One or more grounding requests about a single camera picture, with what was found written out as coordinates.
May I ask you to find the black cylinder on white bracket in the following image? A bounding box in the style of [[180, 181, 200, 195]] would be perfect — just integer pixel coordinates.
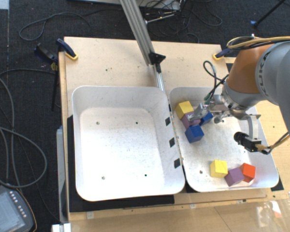
[[233, 114, 263, 153]]

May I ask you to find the purple cube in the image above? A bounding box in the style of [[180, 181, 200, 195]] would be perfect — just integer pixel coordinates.
[[224, 167, 245, 187], [181, 112, 202, 131]]

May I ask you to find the white plastic tray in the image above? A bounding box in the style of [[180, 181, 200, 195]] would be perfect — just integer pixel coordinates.
[[72, 85, 186, 202], [169, 87, 280, 193]]

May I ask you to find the pale wood board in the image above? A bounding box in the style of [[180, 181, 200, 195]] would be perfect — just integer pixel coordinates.
[[63, 36, 290, 222]]

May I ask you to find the orange cube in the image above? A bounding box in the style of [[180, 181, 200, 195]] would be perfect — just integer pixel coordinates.
[[239, 162, 257, 183]]

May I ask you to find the blue cube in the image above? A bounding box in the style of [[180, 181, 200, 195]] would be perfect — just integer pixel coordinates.
[[185, 125, 205, 144], [199, 112, 214, 127]]

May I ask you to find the yellow cube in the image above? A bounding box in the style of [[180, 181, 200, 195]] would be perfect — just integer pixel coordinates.
[[210, 159, 229, 178], [174, 101, 194, 120]]

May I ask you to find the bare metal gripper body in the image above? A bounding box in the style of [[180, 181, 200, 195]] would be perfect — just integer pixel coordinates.
[[206, 94, 247, 120]]

